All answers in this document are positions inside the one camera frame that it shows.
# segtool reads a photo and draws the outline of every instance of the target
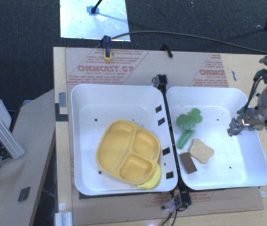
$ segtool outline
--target binder clip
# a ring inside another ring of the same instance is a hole
[[[110,61],[112,59],[112,53],[111,53],[111,38],[109,36],[104,36],[101,40],[101,46],[100,48],[105,48],[104,50],[104,60]]]

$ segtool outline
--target green toy vegetable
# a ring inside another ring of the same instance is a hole
[[[177,142],[177,148],[182,149],[184,148],[186,142],[193,134],[193,130],[191,130],[196,123],[202,122],[202,116],[200,115],[201,111],[197,108],[194,108],[192,111],[186,114],[181,114],[176,119],[176,124],[181,127],[184,132],[182,133],[179,141]]]

